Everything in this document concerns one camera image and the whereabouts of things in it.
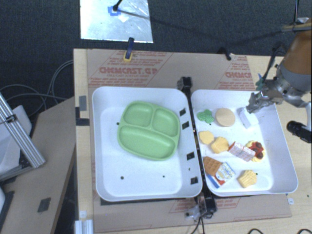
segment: wooden edge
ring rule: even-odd
[[[75,107],[79,107],[79,97],[86,96],[86,110],[79,113],[80,118],[89,118],[86,49],[74,49],[74,78]],[[79,220],[93,219],[92,163],[89,139],[90,126],[76,126]]]

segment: brown waffle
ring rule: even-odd
[[[208,173],[209,175],[215,176],[220,165],[222,165],[222,162],[219,162],[210,157],[204,157],[204,168],[205,168],[206,173]]]

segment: round beige disc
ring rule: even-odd
[[[228,108],[220,108],[215,114],[216,121],[224,127],[230,127],[235,123],[235,115]]]

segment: cardboard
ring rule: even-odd
[[[103,202],[95,189],[92,93],[100,86],[175,88],[181,77],[192,77],[197,89],[254,90],[246,56],[133,51],[131,62],[123,61],[122,50],[87,50],[90,144],[92,155],[94,232],[113,232],[193,225],[185,212],[193,198],[111,204]],[[218,198],[218,211],[205,223],[290,217],[285,195]]]

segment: blue sticker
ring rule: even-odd
[[[113,10],[113,6],[109,6],[107,7],[107,11],[108,13],[111,15],[111,16],[118,16],[118,15],[121,15],[121,10],[117,9],[117,11],[114,11]]]

